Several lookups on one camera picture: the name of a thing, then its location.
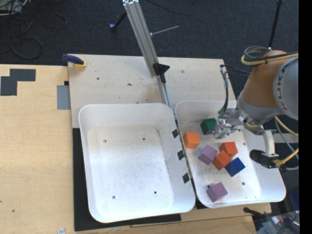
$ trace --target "orange block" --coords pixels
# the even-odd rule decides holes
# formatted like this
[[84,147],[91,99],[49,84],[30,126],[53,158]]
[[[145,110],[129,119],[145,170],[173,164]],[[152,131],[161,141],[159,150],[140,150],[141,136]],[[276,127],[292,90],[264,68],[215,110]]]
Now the orange block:
[[220,152],[212,161],[212,164],[220,171],[223,167],[231,162],[231,157],[225,152]]
[[219,146],[220,152],[225,151],[231,158],[238,153],[234,141],[224,142],[221,146]]
[[187,149],[194,149],[200,144],[198,132],[186,132],[183,136],[184,145]]

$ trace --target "yellow cable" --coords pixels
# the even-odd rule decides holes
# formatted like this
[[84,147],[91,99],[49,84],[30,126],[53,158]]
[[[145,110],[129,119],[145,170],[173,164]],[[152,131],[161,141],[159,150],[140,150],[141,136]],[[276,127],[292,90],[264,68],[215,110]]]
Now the yellow cable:
[[294,152],[292,152],[285,159],[276,159],[276,160],[273,160],[273,162],[276,164],[277,167],[280,167],[281,165],[285,164],[288,160],[290,160],[292,157],[294,157],[298,152],[299,152],[299,148],[297,148]]
[[293,134],[297,138],[299,138],[299,134],[296,134],[294,131],[290,130],[287,126],[285,126],[284,123],[277,116],[275,116],[274,118],[288,133]]
[[274,61],[274,60],[290,59],[290,58],[297,57],[297,56],[298,56],[298,53],[283,56],[283,57],[276,57],[276,58],[271,58],[271,59],[259,60],[259,61],[245,61],[245,55],[243,55],[241,58],[241,62],[245,65],[258,65],[258,64],[262,64],[262,63],[266,63],[266,62],[270,62],[270,61]]

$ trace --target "wooden table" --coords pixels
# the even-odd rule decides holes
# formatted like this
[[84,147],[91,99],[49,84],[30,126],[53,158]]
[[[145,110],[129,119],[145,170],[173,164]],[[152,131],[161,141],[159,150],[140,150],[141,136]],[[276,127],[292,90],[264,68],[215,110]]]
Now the wooden table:
[[[160,58],[159,61],[169,61],[172,66],[177,61],[181,64],[183,59]],[[223,61],[206,62],[216,67],[215,79],[211,80],[222,81],[218,66]],[[0,96],[0,230],[3,233],[56,234],[59,228],[65,228],[66,234],[251,233],[252,217],[243,212],[243,205],[194,208],[181,214],[181,221],[174,223],[75,232],[72,110],[58,109],[57,98],[57,86],[69,80],[69,67],[0,65],[0,77],[10,76],[10,69],[36,70],[36,81],[17,81],[16,96]],[[171,74],[168,72],[168,80],[172,74],[191,75],[183,66],[172,70]],[[230,99],[234,99],[232,90]],[[248,207],[260,213],[271,212],[269,203]]]

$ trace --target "white tray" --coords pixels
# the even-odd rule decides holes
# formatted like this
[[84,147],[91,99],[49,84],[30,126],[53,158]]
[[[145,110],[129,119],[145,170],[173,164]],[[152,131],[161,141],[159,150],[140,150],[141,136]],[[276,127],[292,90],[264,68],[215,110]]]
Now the white tray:
[[79,113],[89,210],[99,222],[188,212],[195,193],[172,110],[94,104]]
[[[198,132],[200,145],[196,149],[186,149],[195,191],[199,201],[206,207],[216,208],[232,205],[280,202],[286,195],[283,179],[278,169],[268,169],[249,158],[252,149],[265,151],[263,136],[255,136],[247,130],[235,132],[223,139],[213,135],[204,135],[200,124],[204,119],[217,118],[222,101],[184,101],[176,106],[176,117],[182,134]],[[229,101],[229,108],[235,108],[236,101]],[[226,169],[220,171],[213,165],[207,165],[198,159],[198,153],[210,145],[219,150],[223,142],[234,141],[239,157],[245,168],[231,177]],[[206,193],[207,185],[222,182],[228,194],[212,203]]]

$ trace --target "blue block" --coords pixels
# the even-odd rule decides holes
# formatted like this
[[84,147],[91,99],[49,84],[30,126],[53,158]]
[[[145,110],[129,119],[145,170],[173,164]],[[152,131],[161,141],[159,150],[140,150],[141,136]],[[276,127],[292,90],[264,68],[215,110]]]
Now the blue block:
[[245,168],[245,165],[237,157],[236,159],[233,159],[229,164],[227,164],[224,168],[231,175],[231,177],[233,177],[234,175],[239,173],[241,170],[243,170]]

